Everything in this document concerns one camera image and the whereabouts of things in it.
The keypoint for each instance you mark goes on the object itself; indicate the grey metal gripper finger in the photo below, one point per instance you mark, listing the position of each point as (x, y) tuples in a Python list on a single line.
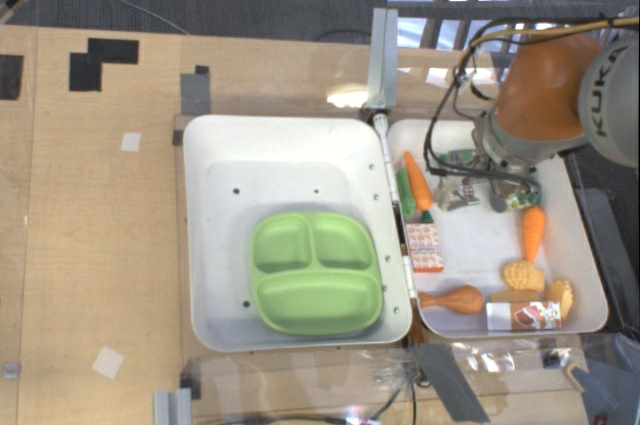
[(498, 202), (462, 199)]

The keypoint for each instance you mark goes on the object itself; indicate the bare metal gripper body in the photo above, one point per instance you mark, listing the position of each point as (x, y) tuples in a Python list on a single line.
[(505, 178)]

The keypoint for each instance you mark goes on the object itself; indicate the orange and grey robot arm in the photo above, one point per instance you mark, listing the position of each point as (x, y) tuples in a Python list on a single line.
[(545, 88)]

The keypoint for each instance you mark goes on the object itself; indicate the plain orange carrot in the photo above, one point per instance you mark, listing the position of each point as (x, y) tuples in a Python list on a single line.
[(533, 228)]

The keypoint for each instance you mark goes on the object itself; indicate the white plastic tray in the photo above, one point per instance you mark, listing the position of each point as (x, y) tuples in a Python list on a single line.
[(280, 153), (480, 243)]

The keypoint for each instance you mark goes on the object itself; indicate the orange carrot with green tip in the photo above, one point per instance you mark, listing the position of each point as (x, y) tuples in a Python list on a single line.
[(418, 183)]

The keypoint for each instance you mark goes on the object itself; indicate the green toy cucumber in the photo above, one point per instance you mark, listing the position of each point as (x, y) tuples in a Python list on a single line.
[(406, 195)]

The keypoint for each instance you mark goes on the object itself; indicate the orange and white carton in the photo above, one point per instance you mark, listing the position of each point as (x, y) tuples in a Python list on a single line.
[(425, 247)]

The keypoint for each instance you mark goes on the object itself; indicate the yellow ridged toy bread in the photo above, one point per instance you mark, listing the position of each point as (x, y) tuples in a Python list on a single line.
[(522, 275)]

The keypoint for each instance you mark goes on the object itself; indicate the orange toy chicken drumstick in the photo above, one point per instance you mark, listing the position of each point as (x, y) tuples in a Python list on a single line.
[(462, 300)]

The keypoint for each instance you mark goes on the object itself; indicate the yellow toy biscuit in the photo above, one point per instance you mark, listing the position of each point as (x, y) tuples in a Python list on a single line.
[(561, 295)]

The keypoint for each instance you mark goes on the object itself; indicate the white and brown packet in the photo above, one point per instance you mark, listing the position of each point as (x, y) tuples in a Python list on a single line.
[(522, 316)]

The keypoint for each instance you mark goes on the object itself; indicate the green divided plate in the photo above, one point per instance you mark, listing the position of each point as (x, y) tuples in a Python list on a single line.
[(320, 298)]

